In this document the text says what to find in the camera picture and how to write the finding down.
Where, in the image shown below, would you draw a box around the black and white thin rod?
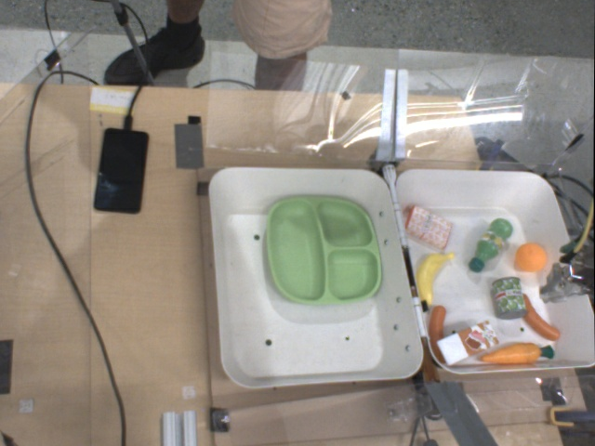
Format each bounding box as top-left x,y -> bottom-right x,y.
381,164 -> 431,344

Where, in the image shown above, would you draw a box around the orange and white carton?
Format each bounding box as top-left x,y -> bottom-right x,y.
403,204 -> 454,251

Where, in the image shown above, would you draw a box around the green divided plate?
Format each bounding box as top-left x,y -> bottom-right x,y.
264,194 -> 384,306

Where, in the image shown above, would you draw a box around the white and brown carton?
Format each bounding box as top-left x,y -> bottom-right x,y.
435,321 -> 501,367

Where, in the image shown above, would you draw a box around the white plastic tray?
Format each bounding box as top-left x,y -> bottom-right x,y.
207,166 -> 425,389
395,168 -> 595,374

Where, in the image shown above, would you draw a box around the person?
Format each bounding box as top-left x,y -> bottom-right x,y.
103,0 -> 337,90

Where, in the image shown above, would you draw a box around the green bottle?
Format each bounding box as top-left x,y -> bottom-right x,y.
468,217 -> 515,273

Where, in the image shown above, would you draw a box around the orange carrot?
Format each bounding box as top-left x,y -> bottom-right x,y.
480,342 -> 557,366

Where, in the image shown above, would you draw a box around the black smartphone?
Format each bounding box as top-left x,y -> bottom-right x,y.
93,127 -> 151,215

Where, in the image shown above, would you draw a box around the orange fruit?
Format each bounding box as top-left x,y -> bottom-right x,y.
514,243 -> 549,273

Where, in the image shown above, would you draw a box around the yellow banana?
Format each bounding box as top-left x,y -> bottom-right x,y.
416,252 -> 456,307

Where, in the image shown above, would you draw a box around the green and grey can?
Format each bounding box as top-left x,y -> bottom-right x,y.
491,277 -> 528,321

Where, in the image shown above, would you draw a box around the orange sausage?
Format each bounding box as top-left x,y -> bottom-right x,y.
522,294 -> 562,342
428,305 -> 448,364

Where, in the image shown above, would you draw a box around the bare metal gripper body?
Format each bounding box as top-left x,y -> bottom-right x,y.
564,253 -> 595,298

